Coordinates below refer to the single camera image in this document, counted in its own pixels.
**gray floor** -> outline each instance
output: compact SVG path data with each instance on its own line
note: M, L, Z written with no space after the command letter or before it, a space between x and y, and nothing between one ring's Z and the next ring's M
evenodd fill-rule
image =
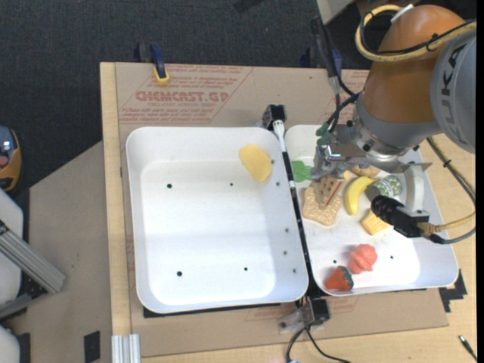
M169 63L298 67L314 45L315 0L0 0L0 124L24 156L23 188L102 138L99 63L132 61L137 42L158 42ZM476 0L426 0L464 18ZM343 67L369 63L355 50L359 14L330 23Z

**dark floor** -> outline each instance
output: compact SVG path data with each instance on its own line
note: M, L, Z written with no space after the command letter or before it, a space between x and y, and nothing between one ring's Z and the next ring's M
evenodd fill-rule
M476 0L424 2L476 17ZM168 63L298 67L317 14L315 0L0 0L0 125L19 136L22 188L102 139L100 62L132 61L144 40ZM359 19L350 5L329 24L344 68L370 66Z

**empty white tray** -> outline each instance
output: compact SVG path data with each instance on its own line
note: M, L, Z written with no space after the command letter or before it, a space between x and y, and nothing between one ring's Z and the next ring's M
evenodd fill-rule
M314 166L314 155L319 126L294 126L287 130L285 141L291 161L301 160L307 166ZM401 160L404 163L414 161L422 163L418 152L411 150ZM380 172L378 178L388 173ZM397 175L402 184L403 175ZM442 223L442 217L430 186L427 174L425 181L425 199L423 207L430 213L430 221ZM304 191L310 181L296 183L299 204L303 208ZM396 199L405 203L405 186ZM348 296L362 293L376 293L393 290L423 289L445 287L455 282L458 276L458 264L451 245L434 244L422 237L406 238L389 227L374 236L369 235L360 221L370 209L370 201L362 194L356 216L349 215L344 207L338 212L335 223L324 226L311 219L303 219L306 241L311 259L312 272L316 284L333 296ZM439 233L448 237L447 232ZM359 244L375 247L378 260L373 271L364 271L353 275L354 287L350 291L327 290L324 281L337 265L349 265L349 252Z
M259 183L239 150L273 160ZM298 300L308 275L276 137L248 128L142 127L126 142L136 286L157 313Z

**cardboard sheet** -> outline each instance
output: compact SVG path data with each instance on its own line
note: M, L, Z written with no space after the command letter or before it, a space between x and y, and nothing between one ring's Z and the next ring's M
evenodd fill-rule
M119 146L122 160L126 248L132 332L141 336L143 357L286 343L277 319L293 303L165 317L144 316L135 286L132 215L125 145L140 126L254 126L269 104L283 104L286 128L322 123L334 110L325 70L169 64L170 80L156 83L151 64L116 63ZM344 70L354 92L368 72ZM351 115L347 107L340 116ZM414 290L327 299L332 319L316 338L378 334L448 324L439 291Z

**orange and black device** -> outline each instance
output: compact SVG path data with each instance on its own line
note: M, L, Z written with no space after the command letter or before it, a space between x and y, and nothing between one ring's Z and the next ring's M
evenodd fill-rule
M12 192L19 183L22 155L15 132L0 126L0 188Z

